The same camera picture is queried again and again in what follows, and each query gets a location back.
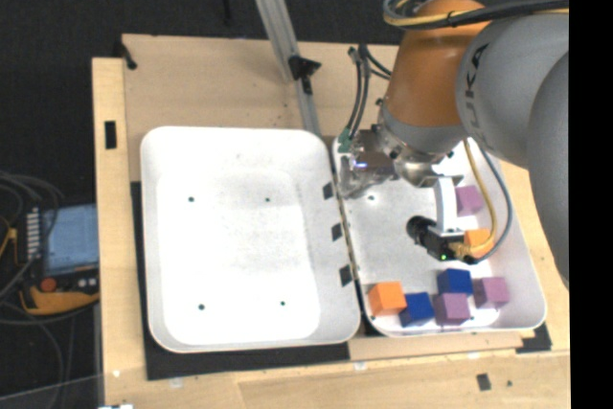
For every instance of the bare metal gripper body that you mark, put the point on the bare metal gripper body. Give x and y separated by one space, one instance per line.
378 151

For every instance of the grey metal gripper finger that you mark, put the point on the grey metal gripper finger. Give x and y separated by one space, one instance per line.
378 176
348 179

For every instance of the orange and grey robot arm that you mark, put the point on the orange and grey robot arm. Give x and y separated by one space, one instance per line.
517 100

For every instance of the white plastic tray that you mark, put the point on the white plastic tray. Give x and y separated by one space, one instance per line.
392 244
239 244

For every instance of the purple cube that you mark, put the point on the purple cube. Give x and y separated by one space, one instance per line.
492 292
452 309
469 200

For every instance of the orange cube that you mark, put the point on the orange cube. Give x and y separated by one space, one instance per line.
387 298
476 237

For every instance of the blue cube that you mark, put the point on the blue cube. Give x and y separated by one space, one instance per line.
455 280
417 309

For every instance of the pale wood board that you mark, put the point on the pale wood board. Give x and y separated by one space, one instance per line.
215 86

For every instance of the black cylinder on white bracket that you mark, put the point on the black cylinder on white bracket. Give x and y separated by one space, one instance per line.
431 234

